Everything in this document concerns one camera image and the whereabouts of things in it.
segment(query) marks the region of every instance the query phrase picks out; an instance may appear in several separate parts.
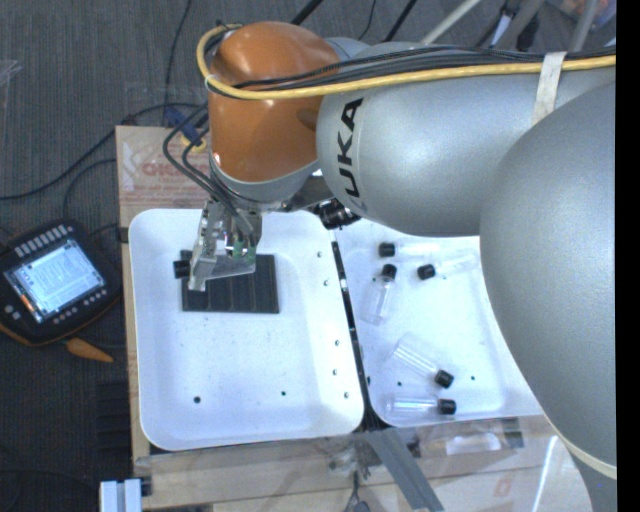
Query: black cap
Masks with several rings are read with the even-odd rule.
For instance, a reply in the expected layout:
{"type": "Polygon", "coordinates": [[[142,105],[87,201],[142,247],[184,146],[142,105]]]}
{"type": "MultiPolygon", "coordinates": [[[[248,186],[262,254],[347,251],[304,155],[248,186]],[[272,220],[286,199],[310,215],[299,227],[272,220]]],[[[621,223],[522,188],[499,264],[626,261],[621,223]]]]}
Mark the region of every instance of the black cap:
{"type": "Polygon", "coordinates": [[[380,275],[383,277],[390,277],[391,279],[395,279],[397,271],[398,269],[395,265],[387,263],[384,267],[382,267],[382,272],[380,273],[380,275]]]}
{"type": "Polygon", "coordinates": [[[390,258],[396,255],[396,246],[390,242],[382,242],[378,246],[378,254],[381,258],[390,258]]]}
{"type": "Polygon", "coordinates": [[[436,269],[431,263],[428,263],[427,265],[422,265],[421,267],[418,267],[418,277],[420,279],[422,279],[423,281],[425,279],[429,279],[429,278],[431,278],[431,277],[433,277],[435,275],[436,275],[436,269]]]}
{"type": "Polygon", "coordinates": [[[453,375],[451,375],[449,372],[445,372],[444,370],[438,370],[438,373],[436,373],[434,380],[439,386],[448,388],[453,382],[453,375]]]}
{"type": "Polygon", "coordinates": [[[438,399],[438,412],[440,414],[455,414],[456,413],[456,401],[447,400],[446,398],[438,399]]]}

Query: cable tie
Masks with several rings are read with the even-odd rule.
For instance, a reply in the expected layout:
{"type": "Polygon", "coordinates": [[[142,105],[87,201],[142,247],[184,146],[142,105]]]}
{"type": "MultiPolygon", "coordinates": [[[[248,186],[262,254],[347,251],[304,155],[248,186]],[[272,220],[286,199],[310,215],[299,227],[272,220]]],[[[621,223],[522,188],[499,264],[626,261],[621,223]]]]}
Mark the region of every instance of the cable tie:
{"type": "Polygon", "coordinates": [[[556,105],[562,63],[566,54],[567,52],[551,52],[544,56],[531,124],[537,124],[541,119],[553,112],[556,105]]]}

